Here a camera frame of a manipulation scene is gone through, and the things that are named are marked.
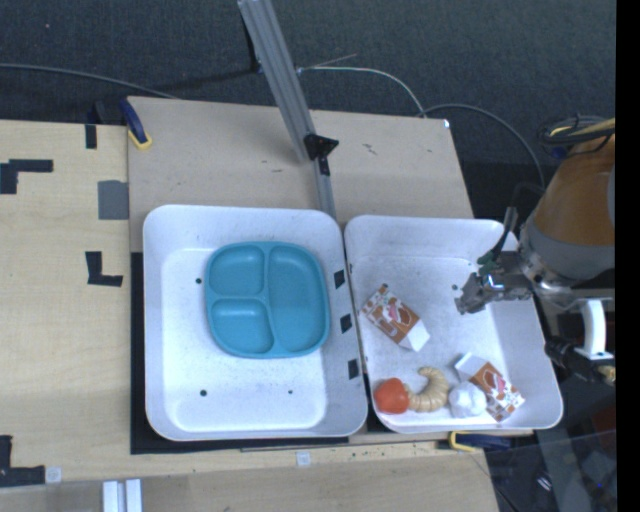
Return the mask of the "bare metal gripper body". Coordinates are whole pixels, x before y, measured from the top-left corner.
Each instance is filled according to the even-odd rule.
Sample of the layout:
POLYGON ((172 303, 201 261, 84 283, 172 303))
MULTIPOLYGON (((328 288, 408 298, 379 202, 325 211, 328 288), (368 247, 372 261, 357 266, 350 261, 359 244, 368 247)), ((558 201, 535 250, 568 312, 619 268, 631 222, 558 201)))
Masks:
POLYGON ((575 302, 573 281, 548 267, 536 252, 502 251, 496 260, 493 282, 502 287, 505 300, 536 295, 547 302, 575 302))

